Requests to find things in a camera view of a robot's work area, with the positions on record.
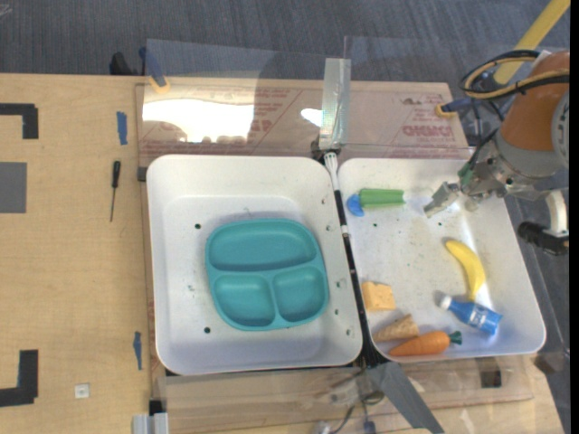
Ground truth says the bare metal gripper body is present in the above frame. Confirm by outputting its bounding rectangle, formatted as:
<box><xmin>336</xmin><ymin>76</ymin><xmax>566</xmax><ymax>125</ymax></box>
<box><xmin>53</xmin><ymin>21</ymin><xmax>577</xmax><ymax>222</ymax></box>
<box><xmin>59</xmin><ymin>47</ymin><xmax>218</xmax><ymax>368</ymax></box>
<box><xmin>460</xmin><ymin>147</ymin><xmax>540</xmax><ymax>203</ymax></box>

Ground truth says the green tube with blue cap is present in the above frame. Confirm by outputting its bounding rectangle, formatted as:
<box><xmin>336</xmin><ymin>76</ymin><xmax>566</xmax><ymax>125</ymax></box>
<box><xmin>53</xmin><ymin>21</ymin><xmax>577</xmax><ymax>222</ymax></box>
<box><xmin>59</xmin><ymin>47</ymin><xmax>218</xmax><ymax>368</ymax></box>
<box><xmin>346</xmin><ymin>187</ymin><xmax>407</xmax><ymax>218</ymax></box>

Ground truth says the yellow banana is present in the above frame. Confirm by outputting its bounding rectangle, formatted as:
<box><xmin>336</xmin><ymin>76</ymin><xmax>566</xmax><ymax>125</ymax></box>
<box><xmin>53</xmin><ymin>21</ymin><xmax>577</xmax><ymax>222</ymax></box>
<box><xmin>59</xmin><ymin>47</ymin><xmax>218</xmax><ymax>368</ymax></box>
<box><xmin>444</xmin><ymin>238</ymin><xmax>487</xmax><ymax>303</ymax></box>

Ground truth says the white plastic tray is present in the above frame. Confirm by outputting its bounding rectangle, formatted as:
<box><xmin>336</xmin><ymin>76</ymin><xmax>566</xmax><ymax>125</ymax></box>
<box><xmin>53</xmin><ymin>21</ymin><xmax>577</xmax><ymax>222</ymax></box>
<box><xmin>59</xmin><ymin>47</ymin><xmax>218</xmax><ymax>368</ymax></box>
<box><xmin>337</xmin><ymin>156</ymin><xmax>547</xmax><ymax>364</ymax></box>
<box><xmin>145</xmin><ymin>153</ymin><xmax>365</xmax><ymax>376</ymax></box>

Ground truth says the blue bottle with white cap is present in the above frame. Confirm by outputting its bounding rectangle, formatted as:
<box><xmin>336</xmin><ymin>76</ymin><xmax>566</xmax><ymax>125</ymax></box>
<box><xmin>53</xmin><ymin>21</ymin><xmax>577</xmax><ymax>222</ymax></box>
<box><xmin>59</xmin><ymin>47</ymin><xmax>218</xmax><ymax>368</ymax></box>
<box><xmin>438</xmin><ymin>293</ymin><xmax>505</xmax><ymax>336</ymax></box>

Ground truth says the yellow cheese wedge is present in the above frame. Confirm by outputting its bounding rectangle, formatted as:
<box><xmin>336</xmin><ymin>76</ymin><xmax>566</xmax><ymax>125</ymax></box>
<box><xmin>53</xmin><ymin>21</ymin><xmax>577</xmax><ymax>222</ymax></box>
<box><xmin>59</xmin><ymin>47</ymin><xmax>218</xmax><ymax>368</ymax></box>
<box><xmin>360</xmin><ymin>280</ymin><xmax>397</xmax><ymax>313</ymax></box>

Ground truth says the tan ice cream cone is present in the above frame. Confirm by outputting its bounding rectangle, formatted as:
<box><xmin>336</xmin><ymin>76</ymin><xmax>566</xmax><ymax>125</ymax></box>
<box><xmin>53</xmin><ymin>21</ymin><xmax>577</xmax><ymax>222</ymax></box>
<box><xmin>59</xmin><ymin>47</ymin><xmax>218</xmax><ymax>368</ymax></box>
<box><xmin>372</xmin><ymin>313</ymin><xmax>421</xmax><ymax>344</ymax></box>

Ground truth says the orange carrot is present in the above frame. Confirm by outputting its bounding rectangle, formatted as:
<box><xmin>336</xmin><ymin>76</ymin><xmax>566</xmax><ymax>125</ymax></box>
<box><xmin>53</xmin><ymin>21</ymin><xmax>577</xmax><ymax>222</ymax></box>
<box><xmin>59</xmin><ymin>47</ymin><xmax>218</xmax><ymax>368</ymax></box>
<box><xmin>388</xmin><ymin>329</ymin><xmax>464</xmax><ymax>358</ymax></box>

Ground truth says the brown cardboard board, red print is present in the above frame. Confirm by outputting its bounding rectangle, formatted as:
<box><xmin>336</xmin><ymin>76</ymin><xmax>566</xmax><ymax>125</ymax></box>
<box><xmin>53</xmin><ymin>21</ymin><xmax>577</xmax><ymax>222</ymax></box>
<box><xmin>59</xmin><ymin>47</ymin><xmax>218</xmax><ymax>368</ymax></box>
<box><xmin>134</xmin><ymin>77</ymin><xmax>551</xmax><ymax>425</ymax></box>

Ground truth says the teal divided plate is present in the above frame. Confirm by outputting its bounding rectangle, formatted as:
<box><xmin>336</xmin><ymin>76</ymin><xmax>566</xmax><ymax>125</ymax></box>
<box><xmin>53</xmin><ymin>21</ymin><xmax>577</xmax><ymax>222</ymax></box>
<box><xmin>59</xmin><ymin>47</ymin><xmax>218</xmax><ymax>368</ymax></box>
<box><xmin>204</xmin><ymin>217</ymin><xmax>331</xmax><ymax>333</ymax></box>

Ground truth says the black screwdriver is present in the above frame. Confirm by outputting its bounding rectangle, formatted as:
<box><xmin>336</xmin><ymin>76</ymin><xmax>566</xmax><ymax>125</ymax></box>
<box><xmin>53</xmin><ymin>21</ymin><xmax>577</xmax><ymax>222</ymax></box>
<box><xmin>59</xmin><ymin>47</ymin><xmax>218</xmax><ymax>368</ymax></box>
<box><xmin>109</xmin><ymin>160</ymin><xmax>122</xmax><ymax>223</ymax></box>

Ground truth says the black cylinder on white bracket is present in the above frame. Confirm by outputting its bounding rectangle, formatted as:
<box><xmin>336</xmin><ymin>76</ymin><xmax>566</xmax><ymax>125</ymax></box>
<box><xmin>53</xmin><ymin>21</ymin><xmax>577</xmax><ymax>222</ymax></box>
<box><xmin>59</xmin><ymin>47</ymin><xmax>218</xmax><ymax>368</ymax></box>
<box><xmin>517</xmin><ymin>187</ymin><xmax>571</xmax><ymax>257</ymax></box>

